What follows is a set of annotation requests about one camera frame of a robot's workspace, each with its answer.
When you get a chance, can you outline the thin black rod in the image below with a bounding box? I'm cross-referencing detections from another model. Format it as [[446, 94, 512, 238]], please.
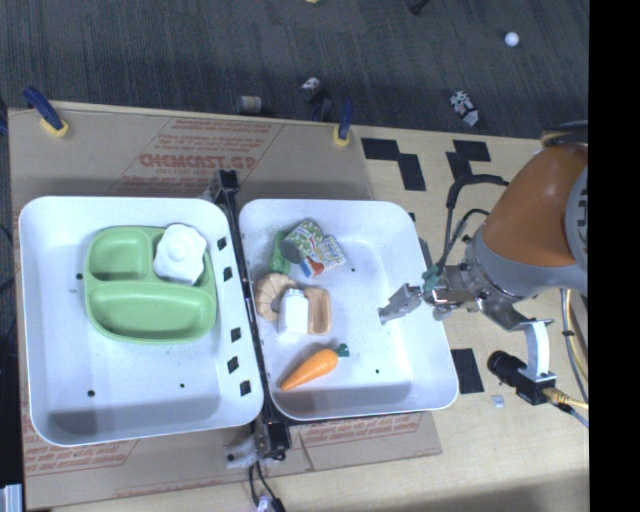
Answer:
[[223, 197, 275, 426]]

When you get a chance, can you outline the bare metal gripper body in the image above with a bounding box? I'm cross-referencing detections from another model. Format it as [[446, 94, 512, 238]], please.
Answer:
[[423, 264, 507, 322]]

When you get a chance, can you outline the black cylinder on white bracket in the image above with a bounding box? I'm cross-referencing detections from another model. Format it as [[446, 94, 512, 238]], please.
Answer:
[[487, 319, 558, 407]]

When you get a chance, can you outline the orange carrot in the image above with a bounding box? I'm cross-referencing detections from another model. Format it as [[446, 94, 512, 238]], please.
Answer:
[[279, 342, 351, 392]]

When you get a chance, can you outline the white fried egg toy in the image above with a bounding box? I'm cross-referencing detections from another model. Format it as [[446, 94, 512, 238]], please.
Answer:
[[152, 222, 209, 287]]

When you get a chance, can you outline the black and white milk carton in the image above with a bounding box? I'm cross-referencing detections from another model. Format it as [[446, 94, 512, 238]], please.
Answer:
[[448, 90, 481, 128]]

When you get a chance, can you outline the black block with thin wires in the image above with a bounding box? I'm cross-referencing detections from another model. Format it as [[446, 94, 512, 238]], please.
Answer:
[[254, 421, 293, 461], [213, 168, 241, 204]]

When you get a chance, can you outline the tan bread slice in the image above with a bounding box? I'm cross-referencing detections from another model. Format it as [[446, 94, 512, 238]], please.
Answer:
[[302, 286, 333, 337]]

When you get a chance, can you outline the green broccoli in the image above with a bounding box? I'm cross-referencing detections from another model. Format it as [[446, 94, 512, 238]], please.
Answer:
[[270, 230, 292, 276]]

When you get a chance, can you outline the tan croissant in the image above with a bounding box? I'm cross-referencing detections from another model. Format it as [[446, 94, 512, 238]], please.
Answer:
[[253, 272, 299, 323]]

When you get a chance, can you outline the white carton blue orange print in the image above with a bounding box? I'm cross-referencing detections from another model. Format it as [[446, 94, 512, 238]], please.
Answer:
[[299, 234, 348, 279]]

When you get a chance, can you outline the white plastic tray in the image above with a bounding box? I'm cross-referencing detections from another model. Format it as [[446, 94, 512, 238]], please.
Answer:
[[238, 198, 460, 423], [18, 194, 265, 448]]

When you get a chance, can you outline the brown cardboard board red print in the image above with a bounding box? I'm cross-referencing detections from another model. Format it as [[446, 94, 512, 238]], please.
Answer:
[[7, 99, 444, 511]]

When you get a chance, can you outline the green printed can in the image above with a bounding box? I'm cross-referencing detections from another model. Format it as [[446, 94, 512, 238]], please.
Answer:
[[279, 219, 327, 265]]

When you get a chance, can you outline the green divided plate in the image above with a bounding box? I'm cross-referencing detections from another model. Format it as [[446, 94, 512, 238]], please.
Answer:
[[83, 225, 219, 345]]

